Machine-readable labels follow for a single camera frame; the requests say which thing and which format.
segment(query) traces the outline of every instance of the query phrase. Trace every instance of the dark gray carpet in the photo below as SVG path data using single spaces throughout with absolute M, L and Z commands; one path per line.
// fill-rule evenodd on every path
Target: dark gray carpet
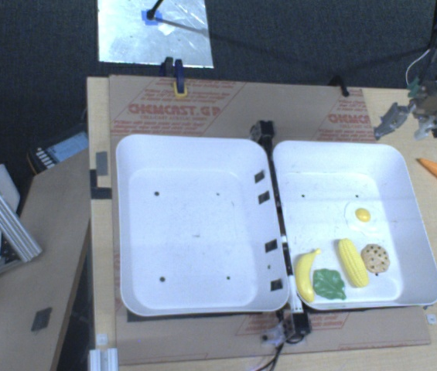
M 214 70 L 197 78 L 404 87 L 435 0 L 206 0 Z M 97 61 L 97 0 L 0 0 L 0 163 L 20 186 L 26 151 L 76 124 L 88 76 L 156 75 Z

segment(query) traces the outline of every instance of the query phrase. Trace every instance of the metal sheet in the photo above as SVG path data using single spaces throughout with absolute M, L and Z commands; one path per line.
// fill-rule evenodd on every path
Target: metal sheet
M 156 1 L 98 0 L 100 61 L 159 65 L 171 56 L 213 68 L 204 0 L 165 0 L 148 22 L 144 13 Z

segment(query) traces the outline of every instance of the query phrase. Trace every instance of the toy banana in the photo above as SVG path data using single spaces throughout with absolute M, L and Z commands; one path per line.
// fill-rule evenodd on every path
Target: toy banana
M 320 249 L 303 254 L 295 266 L 295 285 L 304 301 L 314 301 L 314 290 L 311 282 L 311 266 L 315 257 L 321 254 Z

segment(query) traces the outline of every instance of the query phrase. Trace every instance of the yellow corn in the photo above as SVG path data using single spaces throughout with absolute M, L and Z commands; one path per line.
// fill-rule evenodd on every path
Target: yellow corn
M 367 286 L 370 283 L 370 277 L 364 266 L 363 258 L 360 256 L 352 240 L 339 240 L 339 253 L 350 282 L 357 288 Z

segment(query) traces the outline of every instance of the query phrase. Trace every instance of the yellow clamp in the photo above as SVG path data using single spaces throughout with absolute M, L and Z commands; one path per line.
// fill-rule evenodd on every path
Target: yellow clamp
M 187 85 L 184 84 L 184 91 L 182 94 L 180 94 L 179 91 L 177 90 L 177 82 L 173 81 L 173 92 L 175 94 L 175 97 L 179 99 L 183 99 L 184 97 L 187 96 Z

